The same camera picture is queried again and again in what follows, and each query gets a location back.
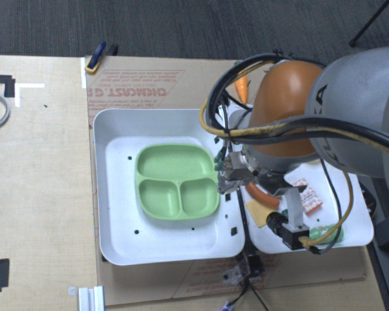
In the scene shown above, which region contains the brown cardboard board red print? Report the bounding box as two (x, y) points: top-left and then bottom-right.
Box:
(85, 56), (368, 307)

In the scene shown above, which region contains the orange and white packet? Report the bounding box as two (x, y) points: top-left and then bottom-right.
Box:
(291, 178), (324, 216)

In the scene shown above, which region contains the black block with thin wires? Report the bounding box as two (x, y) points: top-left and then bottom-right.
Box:
(245, 254), (265, 279)

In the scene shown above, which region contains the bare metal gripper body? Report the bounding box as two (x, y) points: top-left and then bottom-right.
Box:
(218, 150), (259, 183)

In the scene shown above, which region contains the red sausage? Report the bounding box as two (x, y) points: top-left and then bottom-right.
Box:
(244, 181), (281, 208)

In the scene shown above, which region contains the white plastic tray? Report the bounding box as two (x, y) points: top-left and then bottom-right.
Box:
(93, 108), (246, 267)
(228, 104), (375, 255)

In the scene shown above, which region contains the orange carrot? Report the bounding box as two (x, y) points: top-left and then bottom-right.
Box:
(234, 72), (250, 105)

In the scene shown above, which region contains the thin black rod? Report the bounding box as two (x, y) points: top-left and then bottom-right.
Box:
(235, 188), (253, 256)

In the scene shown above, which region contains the yellow cheese slice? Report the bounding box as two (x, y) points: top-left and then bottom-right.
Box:
(244, 199), (274, 229)

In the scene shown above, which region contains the green divided plate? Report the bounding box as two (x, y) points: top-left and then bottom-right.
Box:
(135, 143), (221, 221)

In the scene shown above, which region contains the black cylinder on white bracket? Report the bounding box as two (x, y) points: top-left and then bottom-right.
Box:
(261, 175), (311, 251)

